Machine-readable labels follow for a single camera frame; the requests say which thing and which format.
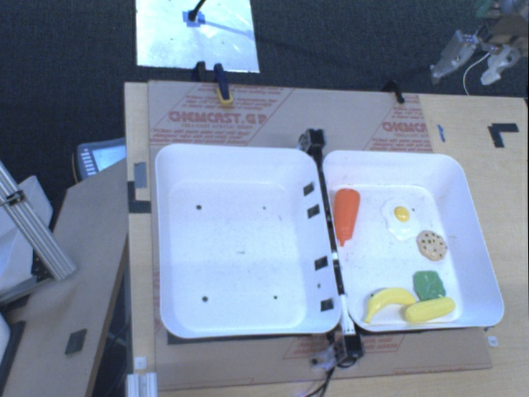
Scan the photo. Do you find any orange carrot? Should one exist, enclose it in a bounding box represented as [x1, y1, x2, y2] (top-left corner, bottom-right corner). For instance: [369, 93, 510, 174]
[333, 188, 361, 247]

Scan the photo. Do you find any brown cardboard board red print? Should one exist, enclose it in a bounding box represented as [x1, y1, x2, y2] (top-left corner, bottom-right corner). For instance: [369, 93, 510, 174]
[146, 79, 495, 392]

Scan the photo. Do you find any green toy vegetable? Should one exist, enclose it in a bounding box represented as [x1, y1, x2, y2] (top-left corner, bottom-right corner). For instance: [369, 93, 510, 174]
[412, 270, 448, 302]

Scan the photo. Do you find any thin black and white rod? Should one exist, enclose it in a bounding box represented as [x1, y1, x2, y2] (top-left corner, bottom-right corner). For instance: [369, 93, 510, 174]
[311, 146, 357, 339]

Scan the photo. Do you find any yellow banana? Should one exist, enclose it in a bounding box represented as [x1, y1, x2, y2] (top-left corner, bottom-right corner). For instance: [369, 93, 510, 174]
[363, 287, 417, 325]

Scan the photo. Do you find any white plastic tray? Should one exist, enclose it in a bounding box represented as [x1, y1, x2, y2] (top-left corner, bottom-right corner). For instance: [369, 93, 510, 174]
[322, 149, 506, 333]
[154, 142, 344, 340]

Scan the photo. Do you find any white and yellow fried egg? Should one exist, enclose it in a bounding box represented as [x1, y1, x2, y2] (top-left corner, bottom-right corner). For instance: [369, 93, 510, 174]
[379, 198, 421, 242]

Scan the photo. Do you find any black block with wires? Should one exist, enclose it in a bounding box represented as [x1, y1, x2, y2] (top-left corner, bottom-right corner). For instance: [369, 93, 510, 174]
[311, 332, 365, 372]
[298, 127, 328, 155]

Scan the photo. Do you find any tan chocolate chip biscuit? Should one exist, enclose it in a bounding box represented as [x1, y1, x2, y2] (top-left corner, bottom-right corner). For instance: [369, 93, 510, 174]
[415, 229, 449, 262]

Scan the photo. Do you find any yellow corn cob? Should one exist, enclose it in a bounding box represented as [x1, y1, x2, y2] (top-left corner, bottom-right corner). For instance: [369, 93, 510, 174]
[403, 296, 457, 324]

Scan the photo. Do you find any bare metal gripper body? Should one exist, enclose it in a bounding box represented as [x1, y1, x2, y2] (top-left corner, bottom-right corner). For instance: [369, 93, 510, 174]
[487, 0, 529, 54]

